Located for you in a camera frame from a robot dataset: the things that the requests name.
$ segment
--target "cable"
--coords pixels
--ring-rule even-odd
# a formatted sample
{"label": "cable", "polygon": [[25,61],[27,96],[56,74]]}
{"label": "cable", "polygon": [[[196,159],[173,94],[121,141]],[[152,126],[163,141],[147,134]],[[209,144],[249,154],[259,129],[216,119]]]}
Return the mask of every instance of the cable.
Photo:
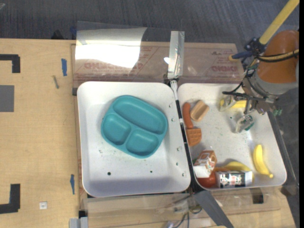
{"label": "cable", "polygon": [[190,209],[190,212],[192,213],[192,214],[198,214],[198,213],[200,213],[201,211],[203,210],[203,208],[200,206],[200,209],[198,210],[198,211],[194,211],[194,209]]}
{"label": "cable", "polygon": [[184,215],[182,216],[182,218],[181,218],[180,223],[179,223],[177,226],[174,226],[174,227],[172,227],[172,228],[178,228],[178,227],[180,227],[180,225],[184,222],[184,220],[185,220],[187,214],[184,214]]}
{"label": "cable", "polygon": [[234,90],[224,91],[226,93],[225,95],[230,95],[230,93],[237,91],[242,85],[243,85],[243,81]]}
{"label": "cable", "polygon": [[247,71],[250,71],[250,70],[253,70],[253,69],[256,69],[258,66],[258,63],[255,63],[254,65],[251,65],[250,67],[247,68]]}
{"label": "cable", "polygon": [[227,91],[223,91],[222,94],[224,95],[235,95],[235,96],[240,96],[240,97],[244,97],[248,100],[253,100],[253,101],[265,101],[266,98],[257,98],[257,97],[251,97],[249,95],[246,94],[242,94],[242,93],[238,93],[238,92],[227,92]]}
{"label": "cable", "polygon": [[189,224],[190,224],[189,212],[187,213],[187,220],[188,220],[187,228],[189,228]]}
{"label": "cable", "polygon": [[275,62],[281,62],[287,59],[291,59],[293,57],[296,58],[298,55],[299,55],[299,49],[284,54],[278,54],[272,56],[257,56],[256,58],[262,62],[275,63]]}

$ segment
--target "white tray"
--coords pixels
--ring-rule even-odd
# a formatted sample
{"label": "white tray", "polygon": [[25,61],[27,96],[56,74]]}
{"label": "white tray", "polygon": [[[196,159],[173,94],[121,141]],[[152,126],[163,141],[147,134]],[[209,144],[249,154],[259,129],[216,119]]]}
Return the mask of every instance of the white tray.
{"label": "white tray", "polygon": [[[158,150],[138,159],[108,144],[101,122],[115,98],[138,97],[161,110],[168,130]],[[190,185],[173,91],[161,83],[86,82],[77,91],[83,186],[94,197],[181,192]]]}
{"label": "white tray", "polygon": [[[202,140],[190,147],[192,159],[196,159],[202,150],[213,149],[218,159],[217,166],[236,160],[253,170],[255,182],[248,186],[266,187],[280,186],[287,178],[286,169],[272,130],[268,115],[259,115],[256,111],[251,115],[255,119],[254,125],[241,133],[233,133],[236,121],[243,115],[244,108],[230,108],[219,111],[219,102],[223,98],[222,91],[231,91],[235,84],[182,84],[178,88],[181,107],[185,102],[193,107],[198,100],[202,100],[210,109],[200,122],[192,121],[194,126],[201,128]],[[265,164],[273,173],[271,179],[259,174],[254,167],[252,152],[257,144],[263,146]]]}

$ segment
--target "blue tape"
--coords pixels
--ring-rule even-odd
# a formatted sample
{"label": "blue tape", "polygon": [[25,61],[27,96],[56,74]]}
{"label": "blue tape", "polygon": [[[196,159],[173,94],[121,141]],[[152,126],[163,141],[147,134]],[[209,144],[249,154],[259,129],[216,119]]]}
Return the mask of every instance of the blue tape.
{"label": "blue tape", "polygon": [[61,59],[61,67],[63,76],[67,76],[67,61],[64,58]]}

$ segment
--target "toy banana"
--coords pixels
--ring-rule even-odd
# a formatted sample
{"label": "toy banana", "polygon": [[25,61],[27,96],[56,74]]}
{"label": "toy banana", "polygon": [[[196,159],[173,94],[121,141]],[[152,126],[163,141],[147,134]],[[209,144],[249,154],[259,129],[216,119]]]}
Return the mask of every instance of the toy banana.
{"label": "toy banana", "polygon": [[223,167],[229,169],[230,171],[251,171],[251,169],[248,166],[238,161],[229,162],[227,165]]}
{"label": "toy banana", "polygon": [[273,174],[269,172],[269,169],[266,167],[263,159],[263,148],[262,145],[258,144],[253,150],[253,163],[255,165],[256,170],[263,175],[269,176],[269,178],[273,178]]}
{"label": "toy banana", "polygon": [[[221,99],[220,103],[219,103],[219,106],[223,106],[225,103],[225,100],[224,99]],[[246,100],[239,100],[239,101],[236,101],[232,106],[231,108],[245,108],[246,106]]]}

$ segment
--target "divided plate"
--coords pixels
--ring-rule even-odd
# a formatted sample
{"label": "divided plate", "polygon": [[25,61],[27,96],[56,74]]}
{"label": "divided plate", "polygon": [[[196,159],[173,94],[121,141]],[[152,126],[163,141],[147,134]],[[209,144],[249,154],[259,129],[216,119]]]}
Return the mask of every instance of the divided plate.
{"label": "divided plate", "polygon": [[168,128],[166,116],[131,95],[118,97],[101,124],[103,138],[112,146],[137,158],[147,158],[160,146]]}

